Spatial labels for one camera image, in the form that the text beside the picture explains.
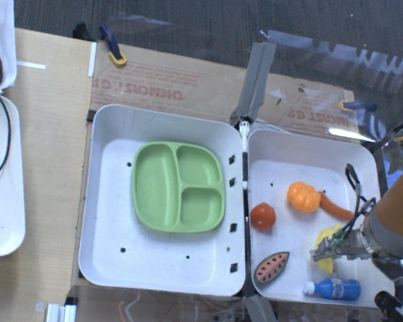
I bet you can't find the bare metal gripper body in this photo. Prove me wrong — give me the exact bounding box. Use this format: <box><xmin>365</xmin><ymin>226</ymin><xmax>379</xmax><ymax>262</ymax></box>
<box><xmin>330</xmin><ymin>225</ymin><xmax>403</xmax><ymax>282</ymax></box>

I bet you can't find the yellow toy banana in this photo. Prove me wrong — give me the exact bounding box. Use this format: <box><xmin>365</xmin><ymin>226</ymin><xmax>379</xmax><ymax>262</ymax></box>
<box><xmin>311</xmin><ymin>221</ymin><xmax>345</xmax><ymax>276</ymax></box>

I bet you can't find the orange toy sausage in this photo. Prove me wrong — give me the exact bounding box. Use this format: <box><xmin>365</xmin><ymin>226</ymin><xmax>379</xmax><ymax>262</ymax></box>
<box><xmin>314</xmin><ymin>190</ymin><xmax>357</xmax><ymax>223</ymax></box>

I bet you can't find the blue plastic bottle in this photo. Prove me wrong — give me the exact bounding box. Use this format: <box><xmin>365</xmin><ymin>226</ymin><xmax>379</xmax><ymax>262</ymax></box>
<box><xmin>302</xmin><ymin>272</ymin><xmax>364</xmax><ymax>306</ymax></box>

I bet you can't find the toy watermelon slice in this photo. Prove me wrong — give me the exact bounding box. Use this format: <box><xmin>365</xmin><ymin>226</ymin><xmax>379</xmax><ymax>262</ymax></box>
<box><xmin>252</xmin><ymin>246</ymin><xmax>291</xmax><ymax>289</ymax></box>

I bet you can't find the orange toy pumpkin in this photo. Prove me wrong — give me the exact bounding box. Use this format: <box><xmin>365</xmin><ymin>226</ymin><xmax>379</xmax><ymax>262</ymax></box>
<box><xmin>284</xmin><ymin>179</ymin><xmax>324</xmax><ymax>215</ymax></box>

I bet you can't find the red toy tomato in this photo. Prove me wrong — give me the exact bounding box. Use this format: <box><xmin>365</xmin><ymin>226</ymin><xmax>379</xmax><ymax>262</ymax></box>
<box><xmin>247</xmin><ymin>200</ymin><xmax>279</xmax><ymax>234</ymax></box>

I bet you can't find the green divided plate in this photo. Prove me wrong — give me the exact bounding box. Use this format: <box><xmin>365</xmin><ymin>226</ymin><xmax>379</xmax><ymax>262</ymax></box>
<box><xmin>123</xmin><ymin>135</ymin><xmax>236</xmax><ymax>241</ymax></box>

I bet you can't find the brown cardboard board, red print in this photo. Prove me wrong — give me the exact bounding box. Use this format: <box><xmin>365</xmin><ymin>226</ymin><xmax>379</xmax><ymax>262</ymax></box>
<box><xmin>53</xmin><ymin>40</ymin><xmax>403</xmax><ymax>322</ymax></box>

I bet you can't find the black cylinder on white bracket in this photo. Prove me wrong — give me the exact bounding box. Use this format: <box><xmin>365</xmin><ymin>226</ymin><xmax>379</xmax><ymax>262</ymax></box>
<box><xmin>370</xmin><ymin>249</ymin><xmax>403</xmax><ymax>322</ymax></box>

